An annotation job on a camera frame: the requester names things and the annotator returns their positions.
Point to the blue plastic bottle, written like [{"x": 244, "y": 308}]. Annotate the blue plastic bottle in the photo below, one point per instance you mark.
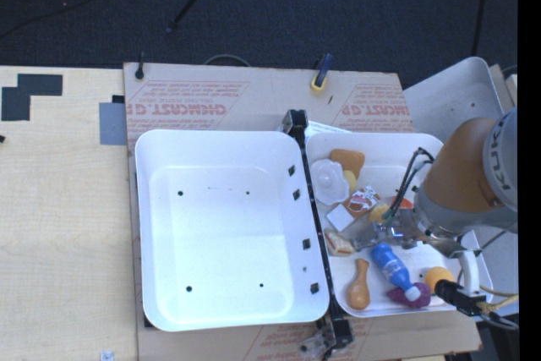
[{"x": 391, "y": 264}]

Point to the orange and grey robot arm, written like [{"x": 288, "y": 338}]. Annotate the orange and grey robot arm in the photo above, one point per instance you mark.
[{"x": 462, "y": 177}]

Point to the orange toy carrot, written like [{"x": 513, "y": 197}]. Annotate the orange toy carrot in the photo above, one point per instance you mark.
[{"x": 405, "y": 203}]

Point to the yellow toy corn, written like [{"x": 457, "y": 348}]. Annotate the yellow toy corn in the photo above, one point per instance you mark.
[{"x": 379, "y": 212}]

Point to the brown chicken drumstick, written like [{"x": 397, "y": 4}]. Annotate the brown chicken drumstick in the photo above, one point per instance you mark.
[{"x": 359, "y": 291}]

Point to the orange ball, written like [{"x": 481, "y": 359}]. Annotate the orange ball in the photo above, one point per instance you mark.
[{"x": 435, "y": 275}]

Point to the orange-brown toast slice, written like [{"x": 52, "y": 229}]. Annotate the orange-brown toast slice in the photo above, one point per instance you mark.
[{"x": 348, "y": 158}]

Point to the purple grapes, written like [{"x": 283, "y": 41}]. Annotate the purple grapes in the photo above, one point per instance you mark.
[{"x": 399, "y": 297}]

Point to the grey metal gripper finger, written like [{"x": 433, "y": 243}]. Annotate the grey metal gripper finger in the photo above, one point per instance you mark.
[
  {"x": 382, "y": 227},
  {"x": 364, "y": 243}
]

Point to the yellow toy food piece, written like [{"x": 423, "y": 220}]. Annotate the yellow toy food piece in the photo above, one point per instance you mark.
[{"x": 351, "y": 179}]

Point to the white fried egg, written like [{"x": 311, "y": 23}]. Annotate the white fried egg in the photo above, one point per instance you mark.
[{"x": 327, "y": 181}]

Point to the black cylinder on white bracket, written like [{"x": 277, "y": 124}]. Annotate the black cylinder on white bracket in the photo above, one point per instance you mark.
[{"x": 456, "y": 295}]

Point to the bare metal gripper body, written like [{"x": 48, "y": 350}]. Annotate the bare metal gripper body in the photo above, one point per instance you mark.
[{"x": 403, "y": 226}]

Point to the brown cardboard board red print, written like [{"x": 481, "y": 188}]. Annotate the brown cardboard board red print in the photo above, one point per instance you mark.
[{"x": 253, "y": 101}]

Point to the white plastic tray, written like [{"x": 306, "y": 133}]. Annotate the white plastic tray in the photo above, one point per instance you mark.
[
  {"x": 224, "y": 232},
  {"x": 389, "y": 158}
]

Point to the tan sandwich slice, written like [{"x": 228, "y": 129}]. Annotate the tan sandwich slice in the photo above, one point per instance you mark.
[{"x": 338, "y": 244}]

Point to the white and orange carton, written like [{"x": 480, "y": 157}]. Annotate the white and orange carton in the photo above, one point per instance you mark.
[{"x": 359, "y": 203}]

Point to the thin black rod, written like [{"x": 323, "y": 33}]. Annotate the thin black rod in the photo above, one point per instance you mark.
[{"x": 315, "y": 198}]

